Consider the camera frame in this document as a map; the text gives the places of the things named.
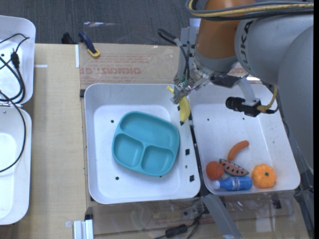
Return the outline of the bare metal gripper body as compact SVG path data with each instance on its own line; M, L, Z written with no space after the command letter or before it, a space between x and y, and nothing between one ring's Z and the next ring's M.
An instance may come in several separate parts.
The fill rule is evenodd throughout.
M212 70L206 67L191 67L186 71L186 81L185 86L197 86L197 88L201 88L202 85L205 85L210 81L210 77L212 76Z

